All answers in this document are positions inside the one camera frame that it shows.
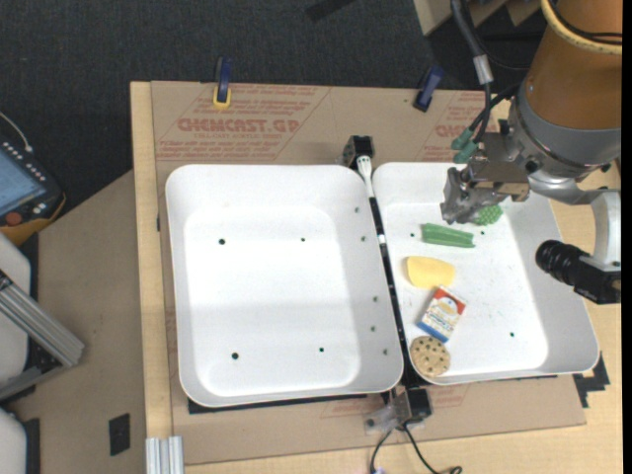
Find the yellow cable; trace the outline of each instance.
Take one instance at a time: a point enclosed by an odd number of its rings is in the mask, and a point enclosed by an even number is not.
[[[595,42],[594,40],[590,40],[582,36],[578,36],[574,32],[567,29],[564,25],[562,25],[562,23],[560,23],[560,21],[557,19],[557,16],[553,12],[553,9],[551,7],[551,4],[549,3],[549,0],[541,0],[541,4],[542,4],[542,13],[544,14],[544,17],[546,18],[546,21],[548,22],[549,26],[553,29],[553,32],[555,32],[562,39],[566,40],[572,45],[576,45],[577,47],[580,47],[581,49],[585,49],[591,52],[597,52],[600,54],[616,54],[616,55],[623,54],[622,45]]]

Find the blue clamp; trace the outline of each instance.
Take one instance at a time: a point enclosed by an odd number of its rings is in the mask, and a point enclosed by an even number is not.
[[[424,77],[422,89],[417,94],[417,97],[415,97],[413,107],[424,113],[428,110],[433,100],[433,91],[438,86],[438,83],[441,82],[441,79],[443,79],[443,75],[445,75],[445,72],[438,65],[434,65],[429,69]]]
[[[219,109],[226,109],[230,106],[230,73],[233,67],[231,58],[220,56],[215,67],[215,78],[217,86],[213,90],[213,105]]]

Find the dark gray carpet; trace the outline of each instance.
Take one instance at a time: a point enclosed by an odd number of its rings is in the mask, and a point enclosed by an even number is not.
[[[227,55],[241,82],[415,87],[440,64],[442,88],[477,88],[451,21],[425,39],[413,0],[357,0],[310,19],[323,1],[0,0],[0,110],[65,188],[67,210],[130,169],[132,80],[208,80]],[[505,11],[481,27],[498,32],[516,32]],[[528,60],[535,42],[490,48]],[[497,89],[522,75],[495,73]]]

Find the black fabric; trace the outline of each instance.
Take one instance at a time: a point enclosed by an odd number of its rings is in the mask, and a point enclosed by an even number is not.
[[[238,82],[413,88],[440,64],[441,88],[478,88],[456,27],[425,39],[413,0],[355,0],[314,22],[306,10],[325,1],[0,0],[0,111],[65,189],[67,211],[131,168],[132,80],[207,80],[226,55]],[[541,17],[521,27],[541,28]],[[514,29],[503,11],[482,30]],[[535,45],[491,48],[525,60]],[[522,75],[495,74],[498,89]]]

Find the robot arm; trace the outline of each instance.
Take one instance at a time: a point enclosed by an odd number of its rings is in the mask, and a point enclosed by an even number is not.
[[[620,193],[584,191],[578,182],[621,154],[623,0],[560,0],[556,21],[543,0],[547,29],[513,97],[500,133],[469,144],[462,170],[451,168],[441,204],[448,223],[476,221],[481,210],[531,192],[567,204],[590,204],[597,236],[593,255],[543,244],[536,261],[553,277],[597,303],[620,301]],[[587,39],[577,32],[590,30]]]

